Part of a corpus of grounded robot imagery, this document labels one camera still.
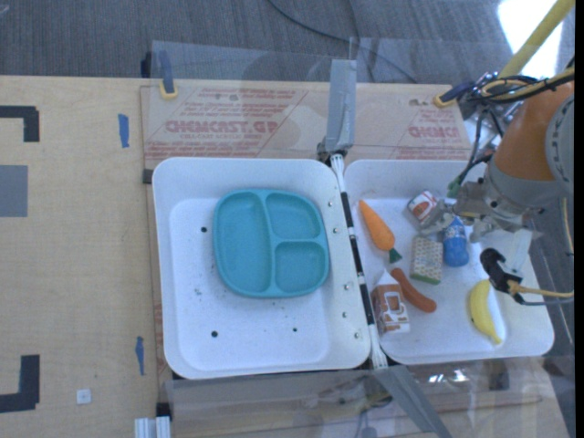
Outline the white and orange can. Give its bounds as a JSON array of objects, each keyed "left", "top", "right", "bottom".
[{"left": 407, "top": 190, "right": 441, "bottom": 224}]

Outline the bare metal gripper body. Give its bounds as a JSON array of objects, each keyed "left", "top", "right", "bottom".
[{"left": 444, "top": 181, "right": 533, "bottom": 233}]

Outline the blue divided plate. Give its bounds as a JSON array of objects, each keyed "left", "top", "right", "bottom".
[{"left": 212, "top": 188, "right": 331, "bottom": 299}]

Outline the yellow banana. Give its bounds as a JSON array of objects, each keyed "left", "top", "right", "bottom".
[{"left": 468, "top": 278, "right": 505, "bottom": 347}]

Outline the red sausage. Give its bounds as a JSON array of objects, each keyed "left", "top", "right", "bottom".
[{"left": 390, "top": 267, "right": 438, "bottom": 315}]

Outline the white and orange carton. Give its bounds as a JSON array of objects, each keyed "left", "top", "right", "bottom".
[{"left": 370, "top": 269, "right": 412, "bottom": 337}]

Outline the white plastic tray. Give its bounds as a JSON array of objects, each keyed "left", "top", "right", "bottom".
[
  {"left": 151, "top": 156, "right": 372, "bottom": 381},
  {"left": 342, "top": 159, "right": 556, "bottom": 366}
]

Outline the blue bottle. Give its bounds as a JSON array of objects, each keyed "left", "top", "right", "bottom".
[{"left": 441, "top": 215, "right": 471, "bottom": 268}]

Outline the brown cardboard board red print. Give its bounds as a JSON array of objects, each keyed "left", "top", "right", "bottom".
[{"left": 139, "top": 78, "right": 548, "bottom": 385}]

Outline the orange carrot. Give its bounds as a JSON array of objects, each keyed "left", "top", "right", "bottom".
[{"left": 358, "top": 199, "right": 403, "bottom": 265}]

